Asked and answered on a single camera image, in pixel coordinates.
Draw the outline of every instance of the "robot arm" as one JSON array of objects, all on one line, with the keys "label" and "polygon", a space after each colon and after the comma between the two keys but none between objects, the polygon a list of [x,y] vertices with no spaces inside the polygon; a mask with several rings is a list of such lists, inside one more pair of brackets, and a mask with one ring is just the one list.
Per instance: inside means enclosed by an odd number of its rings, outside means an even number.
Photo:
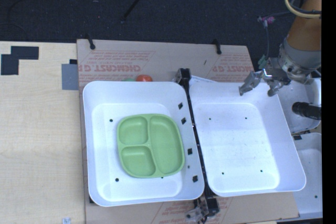
[{"label": "robot arm", "polygon": [[310,73],[321,66],[322,0],[306,0],[301,8],[285,0],[287,8],[297,15],[287,37],[280,45],[278,58],[268,58],[261,72],[251,72],[239,87],[240,95],[258,86],[261,79],[270,86],[273,96],[291,80],[309,83]]}]

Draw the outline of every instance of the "dark floor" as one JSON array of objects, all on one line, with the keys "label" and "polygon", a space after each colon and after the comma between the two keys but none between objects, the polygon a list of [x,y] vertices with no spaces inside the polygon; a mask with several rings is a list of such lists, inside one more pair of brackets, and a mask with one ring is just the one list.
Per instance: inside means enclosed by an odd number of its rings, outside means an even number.
[{"label": "dark floor", "polygon": [[[160,41],[248,47],[253,65],[266,53],[258,16],[287,12],[284,0],[0,0],[0,40],[76,42],[92,39]],[[121,17],[126,15],[122,24]],[[295,16],[276,16],[269,25],[269,55]]]}]

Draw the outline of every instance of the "red tomato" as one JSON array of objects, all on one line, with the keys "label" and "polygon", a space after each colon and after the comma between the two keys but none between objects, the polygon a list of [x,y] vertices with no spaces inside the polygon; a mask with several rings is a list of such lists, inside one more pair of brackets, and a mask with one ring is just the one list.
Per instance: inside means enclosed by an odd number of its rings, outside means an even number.
[{"label": "red tomato", "polygon": [[138,75],[136,81],[153,81],[152,77],[149,75]]}]

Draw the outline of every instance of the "green plate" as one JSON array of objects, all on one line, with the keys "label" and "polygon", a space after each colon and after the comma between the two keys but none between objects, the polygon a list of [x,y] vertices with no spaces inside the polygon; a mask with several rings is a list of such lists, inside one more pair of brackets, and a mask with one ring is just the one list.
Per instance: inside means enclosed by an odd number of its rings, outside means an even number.
[{"label": "green plate", "polygon": [[117,142],[122,167],[131,176],[169,176],[184,165],[179,128],[166,115],[140,114],[123,118],[117,127]]}]

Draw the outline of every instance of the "green bowl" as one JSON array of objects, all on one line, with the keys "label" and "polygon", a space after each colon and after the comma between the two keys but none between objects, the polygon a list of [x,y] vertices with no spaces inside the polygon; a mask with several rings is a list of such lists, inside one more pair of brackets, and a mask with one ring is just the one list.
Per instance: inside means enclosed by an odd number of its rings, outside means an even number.
[{"label": "green bowl", "polygon": [[141,178],[176,174],[184,165],[179,127],[163,114],[123,118],[117,127],[119,157],[124,170]]}]

